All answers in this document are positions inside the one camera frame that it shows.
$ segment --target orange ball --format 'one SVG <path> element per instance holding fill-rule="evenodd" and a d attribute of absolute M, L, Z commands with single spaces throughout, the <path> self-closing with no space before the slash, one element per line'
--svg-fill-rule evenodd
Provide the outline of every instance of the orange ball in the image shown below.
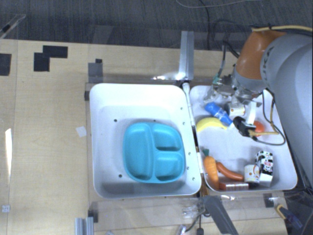
<path fill-rule="evenodd" d="M 255 132 L 264 132 L 265 131 L 265 127 L 264 125 L 259 122 L 259 121 L 254 121 L 253 125 L 255 125 Z"/>

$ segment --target blue dish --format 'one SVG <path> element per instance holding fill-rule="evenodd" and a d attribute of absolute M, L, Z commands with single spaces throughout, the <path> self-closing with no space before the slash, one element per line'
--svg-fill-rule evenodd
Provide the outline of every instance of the blue dish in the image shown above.
<path fill-rule="evenodd" d="M 132 124 L 124 134 L 123 160 L 127 174 L 136 181 L 173 182 L 185 169 L 181 136 L 177 130 L 165 124 Z"/>

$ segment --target wooden table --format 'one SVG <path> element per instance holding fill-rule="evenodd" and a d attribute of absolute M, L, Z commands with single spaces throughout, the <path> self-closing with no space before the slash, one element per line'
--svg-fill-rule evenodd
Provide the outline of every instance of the wooden table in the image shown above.
<path fill-rule="evenodd" d="M 43 45 L 67 46 L 68 57 L 51 58 L 50 72 L 34 72 L 34 53 L 42 52 Z M 8 201 L 11 210 L 8 215 L 0 213 L 0 233 L 74 234 L 75 218 L 87 217 L 89 209 L 87 139 L 79 137 L 76 131 L 77 127 L 86 126 L 84 91 L 88 63 L 102 59 L 104 74 L 153 77 L 178 70 L 179 49 L 2 40 L 0 52 L 12 53 L 10 75 L 0 77 L 0 100 L 15 99 L 15 104 L 11 101 L 11 110 L 5 109 L 14 120 L 13 157 L 9 198 L 8 188 L 2 184 L 0 200 Z M 214 76 L 221 57 L 221 52 L 196 50 L 195 77 Z M 235 62 L 227 54 L 224 74 L 231 73 Z M 16 95 L 8 90 L 14 88 L 14 81 Z M 1 168 L 0 172 L 0 179 L 6 179 Z M 287 234 L 278 215 L 272 219 L 238 220 L 234 224 L 240 234 Z M 206 233 L 220 234 L 212 220 L 204 221 L 202 226 Z M 112 232 L 173 235 L 177 229 L 177 225 L 169 225 Z"/>

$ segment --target yellow banana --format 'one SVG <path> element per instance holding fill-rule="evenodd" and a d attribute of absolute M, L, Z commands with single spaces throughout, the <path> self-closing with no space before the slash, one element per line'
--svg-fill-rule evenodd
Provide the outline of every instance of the yellow banana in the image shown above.
<path fill-rule="evenodd" d="M 202 131 L 205 128 L 210 127 L 210 126 L 215 126 L 215 127 L 227 129 L 227 127 L 225 125 L 223 125 L 222 122 L 216 117 L 215 118 L 214 117 L 210 117 L 210 118 L 206 117 L 206 118 L 201 119 L 197 123 L 196 129 L 197 129 L 197 132 L 200 132 L 200 131 Z"/>

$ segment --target brown sausage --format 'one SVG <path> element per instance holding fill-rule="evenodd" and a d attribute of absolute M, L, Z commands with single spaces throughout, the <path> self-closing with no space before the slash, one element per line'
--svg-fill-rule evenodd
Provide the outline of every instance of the brown sausage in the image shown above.
<path fill-rule="evenodd" d="M 227 178 L 230 178 L 236 181 L 244 180 L 243 175 L 233 172 L 231 170 L 228 170 L 221 162 L 217 162 L 216 167 L 217 167 L 217 170 Z"/>

